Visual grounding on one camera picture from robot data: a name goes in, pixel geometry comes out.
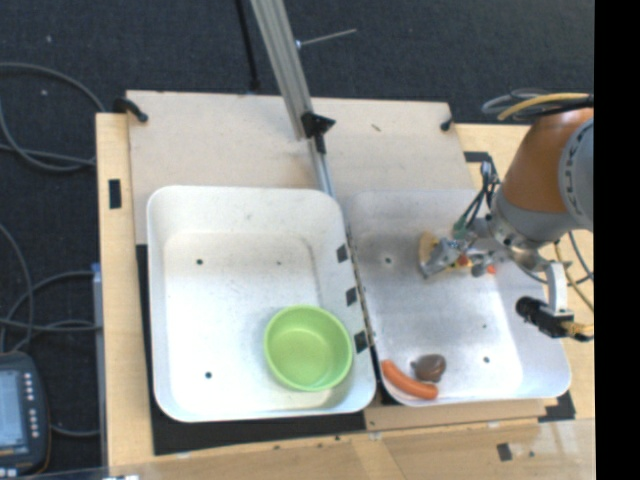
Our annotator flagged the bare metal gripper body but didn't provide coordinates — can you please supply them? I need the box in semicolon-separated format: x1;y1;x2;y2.
458;219;550;274

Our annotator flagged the white plastic tray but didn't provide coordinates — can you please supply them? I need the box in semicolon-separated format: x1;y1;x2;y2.
146;184;378;424
344;189;573;409

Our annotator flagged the thin black and white rod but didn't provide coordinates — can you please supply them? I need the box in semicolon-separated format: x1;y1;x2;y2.
345;223;380;365

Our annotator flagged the brown round toy food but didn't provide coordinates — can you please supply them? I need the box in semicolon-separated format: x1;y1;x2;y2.
410;353;448;384

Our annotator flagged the orange sausage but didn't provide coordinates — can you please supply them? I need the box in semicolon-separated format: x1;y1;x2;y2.
380;359;440;402

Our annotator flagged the green bowl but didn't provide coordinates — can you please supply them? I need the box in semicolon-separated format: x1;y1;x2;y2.
263;304;355;394

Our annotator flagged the pale wood board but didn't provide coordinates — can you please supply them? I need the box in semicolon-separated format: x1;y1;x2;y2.
124;90;551;432

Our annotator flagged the black cylinder on white bracket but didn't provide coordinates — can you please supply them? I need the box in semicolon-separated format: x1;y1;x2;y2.
515;261;576;340

